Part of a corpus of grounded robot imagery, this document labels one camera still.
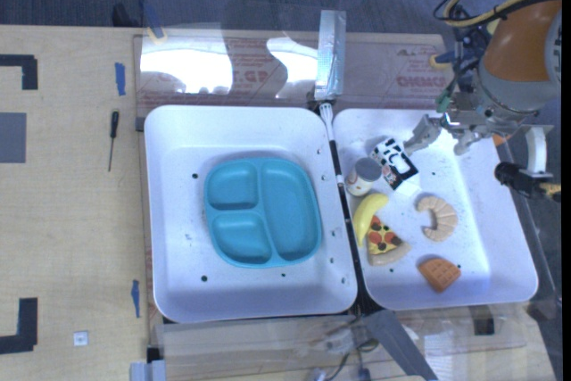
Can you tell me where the black and white carton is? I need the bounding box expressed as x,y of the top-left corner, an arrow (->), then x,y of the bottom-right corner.
368,137 -> 419,192

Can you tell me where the white can with grey lid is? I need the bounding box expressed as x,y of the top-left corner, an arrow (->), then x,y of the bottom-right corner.
344,156 -> 383,197

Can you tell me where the pizza slice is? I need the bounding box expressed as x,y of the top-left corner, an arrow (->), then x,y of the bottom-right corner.
365,214 -> 412,268

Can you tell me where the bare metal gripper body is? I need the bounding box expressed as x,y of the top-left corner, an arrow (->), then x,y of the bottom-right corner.
445,90 -> 533,138

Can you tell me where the yellow banana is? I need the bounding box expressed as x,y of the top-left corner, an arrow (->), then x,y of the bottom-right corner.
352,192 -> 390,248

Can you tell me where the orange waffle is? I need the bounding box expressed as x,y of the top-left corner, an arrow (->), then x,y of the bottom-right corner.
418,257 -> 462,294

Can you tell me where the brown cardboard board red print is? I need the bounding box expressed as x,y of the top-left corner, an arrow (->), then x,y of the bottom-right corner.
133,33 -> 528,354

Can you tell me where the blue divided plate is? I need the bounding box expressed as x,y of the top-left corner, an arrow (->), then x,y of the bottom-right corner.
203,156 -> 323,269

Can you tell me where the white plastic tray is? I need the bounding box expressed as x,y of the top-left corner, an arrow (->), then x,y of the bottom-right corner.
143,104 -> 359,324
332,108 -> 540,311

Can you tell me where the black cylinder on white bracket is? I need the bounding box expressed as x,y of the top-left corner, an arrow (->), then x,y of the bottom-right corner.
493,124 -> 557,198

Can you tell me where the beige croissant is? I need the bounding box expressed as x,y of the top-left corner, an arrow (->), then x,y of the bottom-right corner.
415,195 -> 459,243

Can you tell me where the black screwdriver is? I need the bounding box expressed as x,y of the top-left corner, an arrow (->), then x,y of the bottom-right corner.
107,110 -> 120,173

